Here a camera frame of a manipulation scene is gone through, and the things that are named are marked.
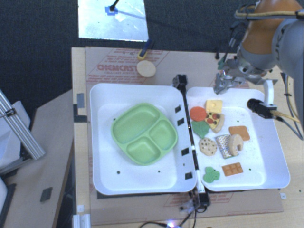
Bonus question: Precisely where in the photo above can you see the yellow cheese slice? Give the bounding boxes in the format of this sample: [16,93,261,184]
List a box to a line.
[205,99,223,115]

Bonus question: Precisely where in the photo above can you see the orange waffle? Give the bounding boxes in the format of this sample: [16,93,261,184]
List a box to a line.
[221,162,245,178]

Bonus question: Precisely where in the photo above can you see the pizza slice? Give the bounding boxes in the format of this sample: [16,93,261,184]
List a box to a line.
[204,112,226,134]

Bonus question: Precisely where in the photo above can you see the beige bitten doughnut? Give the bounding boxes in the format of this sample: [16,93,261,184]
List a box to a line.
[228,133,244,157]

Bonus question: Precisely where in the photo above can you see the red tomato slice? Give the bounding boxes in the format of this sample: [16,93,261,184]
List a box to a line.
[189,106,208,123]

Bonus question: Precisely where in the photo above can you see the orange toast square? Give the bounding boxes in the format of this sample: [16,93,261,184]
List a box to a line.
[228,125,251,142]

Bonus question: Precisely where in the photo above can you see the green lettuce leaf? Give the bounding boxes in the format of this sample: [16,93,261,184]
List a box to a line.
[191,120,211,139]

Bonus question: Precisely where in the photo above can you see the black block with thin wires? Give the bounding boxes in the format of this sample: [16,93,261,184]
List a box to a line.
[172,74,189,89]
[189,190,211,209]

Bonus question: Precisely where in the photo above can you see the thin black and white rod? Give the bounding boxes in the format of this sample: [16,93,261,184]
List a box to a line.
[180,86,204,192]

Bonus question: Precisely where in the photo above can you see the white plastic tray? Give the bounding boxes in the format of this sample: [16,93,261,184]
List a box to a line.
[89,83,198,196]
[186,86,291,192]

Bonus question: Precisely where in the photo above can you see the green broccoli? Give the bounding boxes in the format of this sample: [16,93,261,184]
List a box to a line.
[202,166,221,183]

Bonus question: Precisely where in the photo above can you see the green divided plate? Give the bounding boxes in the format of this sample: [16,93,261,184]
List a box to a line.
[111,103,179,167]

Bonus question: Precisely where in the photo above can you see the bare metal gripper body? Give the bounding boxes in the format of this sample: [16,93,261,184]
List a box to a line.
[222,58,266,85]

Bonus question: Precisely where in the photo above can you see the brown cardboard board red print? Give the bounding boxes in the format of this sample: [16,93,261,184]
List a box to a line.
[85,47,285,226]

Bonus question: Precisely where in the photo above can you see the chocolate chip cookie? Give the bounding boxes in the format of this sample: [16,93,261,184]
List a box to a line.
[198,137,218,157]

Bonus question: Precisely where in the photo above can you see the black cylinder on white bracket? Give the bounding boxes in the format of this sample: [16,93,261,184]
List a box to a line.
[247,79,278,120]

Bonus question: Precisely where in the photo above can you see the beige round biscuit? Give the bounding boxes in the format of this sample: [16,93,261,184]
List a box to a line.
[136,60,157,78]

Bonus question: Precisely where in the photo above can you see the patterned white packet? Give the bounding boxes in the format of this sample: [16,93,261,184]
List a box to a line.
[215,134,235,160]

